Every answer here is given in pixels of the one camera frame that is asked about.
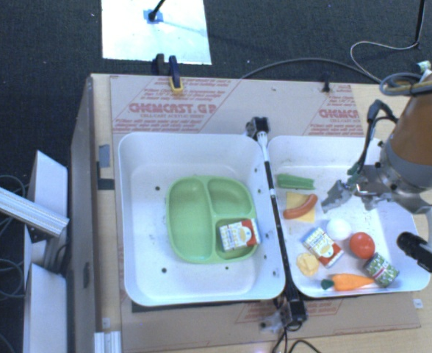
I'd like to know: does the yellow cheese slice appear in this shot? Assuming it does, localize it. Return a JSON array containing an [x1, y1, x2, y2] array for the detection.
[[285, 191, 317, 224]]

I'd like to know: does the red tomato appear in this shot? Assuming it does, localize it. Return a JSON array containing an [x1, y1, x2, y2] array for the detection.
[[348, 232, 377, 260]]

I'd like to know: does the white plastic tray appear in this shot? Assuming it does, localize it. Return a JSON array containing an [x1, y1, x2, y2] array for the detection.
[[118, 131, 287, 307], [266, 135, 432, 299]]

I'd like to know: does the red sausage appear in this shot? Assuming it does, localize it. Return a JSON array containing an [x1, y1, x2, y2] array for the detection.
[[282, 193, 320, 221]]

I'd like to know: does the thin black and white rod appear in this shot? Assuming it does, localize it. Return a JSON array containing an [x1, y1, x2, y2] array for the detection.
[[256, 130, 300, 307]]

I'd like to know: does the green divided plate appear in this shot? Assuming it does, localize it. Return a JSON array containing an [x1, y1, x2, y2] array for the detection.
[[165, 175, 259, 265]]

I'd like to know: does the black cylinder on white bracket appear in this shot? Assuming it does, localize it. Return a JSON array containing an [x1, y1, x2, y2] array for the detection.
[[396, 206, 432, 274]]

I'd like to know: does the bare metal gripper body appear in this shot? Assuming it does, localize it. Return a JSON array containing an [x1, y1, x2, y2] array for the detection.
[[352, 162, 432, 215]]

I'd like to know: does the orange carrot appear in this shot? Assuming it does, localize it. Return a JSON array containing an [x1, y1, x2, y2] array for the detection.
[[320, 273, 377, 292]]

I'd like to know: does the green bean pod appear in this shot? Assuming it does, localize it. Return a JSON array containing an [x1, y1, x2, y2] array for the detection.
[[275, 173, 317, 191]]

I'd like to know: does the black block with thin wires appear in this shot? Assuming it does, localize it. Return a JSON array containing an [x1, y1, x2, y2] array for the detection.
[[274, 297, 309, 327], [245, 116, 272, 137]]

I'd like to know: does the white egg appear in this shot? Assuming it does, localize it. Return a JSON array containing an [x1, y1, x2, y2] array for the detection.
[[325, 217, 353, 242]]

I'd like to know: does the green peas can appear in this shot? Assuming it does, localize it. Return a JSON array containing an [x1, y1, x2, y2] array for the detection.
[[362, 252, 401, 289]]

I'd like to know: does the yellow and red carton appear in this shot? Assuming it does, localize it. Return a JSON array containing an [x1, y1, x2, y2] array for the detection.
[[218, 218, 262, 253], [300, 227, 345, 269]]

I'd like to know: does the yellow ridged chip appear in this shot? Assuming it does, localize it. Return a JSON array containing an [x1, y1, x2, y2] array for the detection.
[[295, 252, 321, 278]]

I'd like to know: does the brown cardboard board red print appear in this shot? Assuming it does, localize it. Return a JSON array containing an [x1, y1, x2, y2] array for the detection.
[[109, 74, 422, 349]]

